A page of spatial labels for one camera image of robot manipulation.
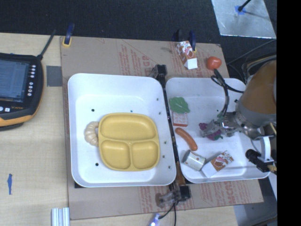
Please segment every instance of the yellow plate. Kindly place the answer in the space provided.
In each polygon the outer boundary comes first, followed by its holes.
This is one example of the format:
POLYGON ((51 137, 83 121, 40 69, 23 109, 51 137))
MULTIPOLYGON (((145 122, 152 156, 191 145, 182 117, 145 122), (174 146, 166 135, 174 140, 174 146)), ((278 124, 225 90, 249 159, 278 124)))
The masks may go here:
POLYGON ((98 126, 98 139, 102 161, 113 170, 149 170, 159 162, 158 130, 154 121, 146 115, 105 115, 98 126))

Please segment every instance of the wire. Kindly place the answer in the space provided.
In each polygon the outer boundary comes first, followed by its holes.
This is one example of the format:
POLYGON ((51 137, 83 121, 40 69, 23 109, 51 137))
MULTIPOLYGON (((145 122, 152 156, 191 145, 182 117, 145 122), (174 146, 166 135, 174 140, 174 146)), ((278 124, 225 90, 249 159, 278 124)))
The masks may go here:
POLYGON ((229 93, 228 93, 227 87, 223 86, 223 89, 224 89, 224 92, 225 92, 225 105, 224 105, 224 107, 223 107, 223 109, 222 109, 222 111, 221 111, 221 112, 222 112, 222 115, 221 115, 222 118, 223 118, 223 117, 226 115, 226 113, 227 113, 228 105, 229 105, 229 101, 230 101, 229 93))
POLYGON ((177 214, 175 212, 175 204, 174 204, 174 226, 176 225, 177 223, 177 214))
POLYGON ((229 67, 231 67, 232 69, 234 69, 235 72, 240 76, 241 81, 242 81, 243 83, 245 82, 244 77, 241 75, 241 73, 238 71, 237 68, 235 68, 233 65, 230 65, 230 64, 228 64, 227 66, 229 66, 229 67))
POLYGON ((38 58, 40 58, 40 60, 42 60, 43 55, 44 55, 44 53, 46 52, 46 50, 47 50, 49 44, 51 43, 51 41, 52 41, 52 39, 53 39, 53 37, 54 37, 55 34, 56 34, 56 29, 53 30, 53 32, 52 32, 50 38, 48 39, 47 44, 46 44, 45 47, 44 47, 44 49, 43 49, 42 52, 38 55, 38 58))
MULTIPOLYGON (((219 83, 219 82, 217 82, 217 81, 215 80, 215 79, 217 79, 216 76, 212 75, 212 76, 211 76, 211 79, 212 79, 216 84, 218 84, 218 85, 220 85, 220 86, 223 86, 221 83, 219 83)), ((230 85, 228 85, 227 83, 224 83, 224 85, 226 86, 226 88, 227 88, 228 90, 232 90, 232 91, 237 92, 237 93, 243 93, 242 90, 234 89, 234 88, 232 88, 230 85)))
POLYGON ((236 61, 238 61, 239 59, 243 58, 244 56, 246 56, 246 55, 252 53, 253 51, 255 51, 255 50, 257 50, 257 49, 259 49, 259 48, 261 48, 261 47, 263 47, 263 46, 265 46, 265 45, 268 45, 269 43, 272 43, 272 42, 274 42, 274 41, 277 41, 277 39, 270 40, 270 41, 268 41, 268 42, 266 42, 266 43, 264 43, 264 44, 261 44, 260 46, 258 46, 258 47, 256 47, 256 48, 254 48, 254 49, 252 49, 252 50, 250 50, 250 51, 244 53, 243 55, 241 55, 241 56, 237 57, 236 59, 234 59, 234 60, 230 61, 229 63, 227 63, 226 66, 229 66, 229 67, 231 67, 232 69, 234 69, 235 72, 240 76, 242 82, 245 84, 245 79, 244 79, 244 77, 241 75, 241 73, 238 71, 238 69, 236 69, 236 68, 235 68, 233 65, 231 65, 231 64, 234 63, 234 62, 236 62, 236 61))
POLYGON ((239 56, 238 58, 236 58, 236 59, 230 61, 229 63, 227 63, 227 65, 229 65, 229 64, 231 64, 231 63, 234 63, 234 62, 238 61, 239 59, 241 59, 241 58, 243 58, 244 56, 246 56, 246 55, 252 53, 253 51, 255 51, 255 50, 257 50, 257 49, 259 49, 259 48, 261 48, 261 47, 263 47, 263 46, 265 46, 265 45, 271 43, 271 42, 274 42, 274 41, 276 41, 276 40, 277 40, 277 39, 274 39, 274 40, 268 41, 268 42, 266 42, 266 43, 264 43, 264 44, 261 44, 260 46, 254 48, 254 49, 250 50, 249 52, 246 52, 245 54, 239 56))
POLYGON ((275 136, 277 136, 277 131, 276 131, 274 125, 272 123, 270 123, 269 126, 271 126, 273 132, 275 133, 275 136))
POLYGON ((177 221, 177 216, 176 216, 176 205, 178 205, 179 201, 174 202, 173 205, 170 207, 170 209, 163 215, 161 215, 158 219, 162 219, 164 218, 172 209, 174 209, 174 226, 176 225, 176 221, 177 221))
POLYGON ((251 69, 254 68, 257 65, 262 65, 265 62, 268 62, 270 60, 275 59, 277 56, 276 55, 269 55, 265 57, 260 57, 254 61, 251 61, 250 63, 246 64, 246 66, 243 65, 243 73, 245 76, 245 83, 248 83, 249 78, 251 77, 251 69))

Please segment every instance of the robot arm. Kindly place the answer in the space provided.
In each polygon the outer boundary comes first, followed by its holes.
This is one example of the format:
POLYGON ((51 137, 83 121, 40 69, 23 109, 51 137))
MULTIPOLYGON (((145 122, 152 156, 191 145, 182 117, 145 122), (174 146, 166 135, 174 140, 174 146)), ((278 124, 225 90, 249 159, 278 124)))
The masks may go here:
MULTIPOLYGON (((218 131, 227 137, 231 137, 239 131, 251 140, 260 140, 261 153, 252 149, 246 152, 246 157, 263 172, 271 171, 273 161, 270 158, 269 136, 265 135, 263 127, 272 123, 277 124, 276 119, 276 60, 266 62, 251 77, 246 85, 241 98, 237 101, 233 112, 226 112, 229 97, 225 91, 226 102, 217 120, 211 120, 204 130, 203 137, 214 135, 218 131)), ((226 90, 227 85, 220 74, 215 71, 220 85, 226 90)))

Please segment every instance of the blue tape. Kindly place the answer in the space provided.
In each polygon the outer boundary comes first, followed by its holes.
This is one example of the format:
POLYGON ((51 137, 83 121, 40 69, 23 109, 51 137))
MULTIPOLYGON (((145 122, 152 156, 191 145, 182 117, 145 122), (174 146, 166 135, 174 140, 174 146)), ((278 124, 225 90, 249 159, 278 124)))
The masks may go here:
POLYGON ((241 10, 241 12, 239 12, 239 10, 238 10, 239 7, 240 7, 240 6, 235 6, 235 7, 234 7, 234 8, 235 8, 235 11, 236 11, 239 15, 244 15, 244 14, 246 13, 245 8, 243 8, 243 10, 241 10))
POLYGON ((13 184, 13 175, 9 174, 8 175, 8 190, 9 190, 9 195, 11 195, 11 186, 13 184))

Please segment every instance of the cardboard sheet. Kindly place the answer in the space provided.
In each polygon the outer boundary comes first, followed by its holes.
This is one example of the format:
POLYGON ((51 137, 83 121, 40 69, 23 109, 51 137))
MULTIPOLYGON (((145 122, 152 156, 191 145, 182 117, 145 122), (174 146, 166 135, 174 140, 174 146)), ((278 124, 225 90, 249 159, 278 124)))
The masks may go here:
MULTIPOLYGON (((76 73, 120 74, 148 76, 156 65, 166 65, 167 77, 205 77, 213 75, 206 68, 210 56, 219 57, 220 74, 228 78, 222 49, 216 44, 196 44, 198 68, 188 70, 175 50, 176 42, 122 40, 73 37, 72 44, 61 46, 63 103, 67 154, 68 197, 71 220, 163 212, 157 194, 169 192, 167 186, 131 186, 83 188, 77 186, 71 174, 71 153, 68 112, 68 79, 76 73)), ((177 210, 221 207, 263 202, 257 179, 218 183, 189 184, 191 198, 178 204, 177 210)))

